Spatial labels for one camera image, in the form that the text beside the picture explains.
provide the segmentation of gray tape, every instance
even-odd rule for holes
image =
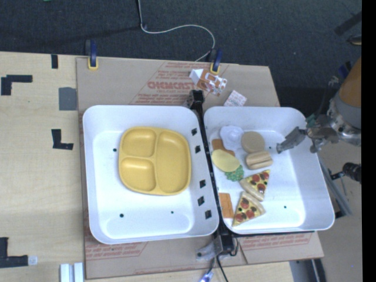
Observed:
[[[77,110],[76,89],[59,88],[59,110]]]

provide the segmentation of black tape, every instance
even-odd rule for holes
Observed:
[[[0,268],[5,267],[19,267],[28,266],[29,257],[23,256],[8,256],[8,238],[0,237]]]
[[[51,68],[57,69],[59,67],[58,55],[52,54],[51,55]]]
[[[346,20],[345,22],[343,22],[340,26],[337,26],[336,28],[334,28],[334,32],[337,35],[343,35],[345,32],[347,32],[349,29],[351,29],[360,21],[362,21],[361,11],[357,13],[356,15],[352,16],[349,20]]]
[[[12,82],[6,78],[1,78],[1,95],[9,96],[12,93]]]
[[[53,146],[52,148],[56,149],[73,149],[73,143],[61,143],[61,130],[60,129],[52,129],[52,140]]]
[[[32,75],[7,75],[1,78],[1,95],[9,96],[12,94],[12,82],[32,82]]]
[[[7,75],[7,80],[11,82],[32,82],[33,76],[32,75]]]

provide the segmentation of paper tag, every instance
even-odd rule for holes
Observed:
[[[224,106],[243,106],[247,98],[235,90],[231,92],[229,98],[224,102]]]

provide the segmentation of blue clamp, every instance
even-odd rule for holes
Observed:
[[[221,58],[222,58],[222,49],[218,48],[216,58],[214,59],[214,61],[210,65],[210,72],[211,73],[213,73],[215,75],[219,74],[219,69],[220,69],[219,64],[221,62]]]
[[[350,71],[351,71],[351,63],[350,62],[346,62],[345,64],[343,64],[342,66],[340,66],[338,68],[338,73],[340,74],[340,76],[343,79],[346,79],[346,77],[350,73]]]
[[[90,51],[87,51],[88,57],[88,67],[91,71],[96,71],[98,69],[98,58],[96,57],[96,44],[94,40],[90,40]]]

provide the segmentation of black tape marking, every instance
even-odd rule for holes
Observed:
[[[77,109],[77,91],[73,88],[59,88],[59,110]]]
[[[20,267],[28,265],[29,257],[27,255],[8,256],[8,238],[0,237],[0,268]]]
[[[61,143],[61,130],[60,129],[52,129],[52,140],[53,146],[52,148],[56,149],[73,149],[73,143]]]
[[[51,68],[52,69],[57,69],[58,67],[59,67],[58,55],[57,54],[52,54],[51,55]]]
[[[337,26],[334,28],[334,32],[337,35],[343,35],[345,32],[347,32],[350,28],[355,26],[357,23],[362,21],[362,12],[360,11],[356,15],[352,16],[349,20],[346,20],[343,22],[340,26]]]
[[[1,77],[1,95],[10,96],[12,94],[12,82],[32,82],[32,75],[7,75]]]
[[[11,82],[32,82],[33,76],[32,75],[7,75],[7,80]]]
[[[6,78],[1,78],[1,95],[9,96],[12,93],[12,82]]]

